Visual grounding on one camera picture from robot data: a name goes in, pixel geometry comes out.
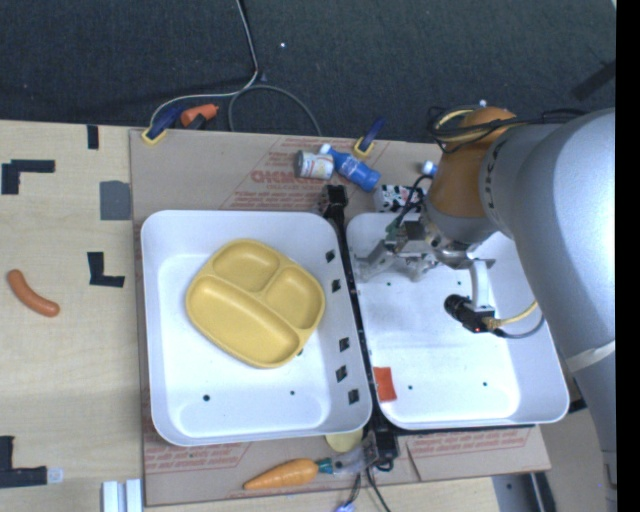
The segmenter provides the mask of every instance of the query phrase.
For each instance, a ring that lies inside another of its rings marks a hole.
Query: toy carrot
[[[311,459],[294,459],[258,475],[244,484],[246,490],[272,489],[311,482],[319,468]]]

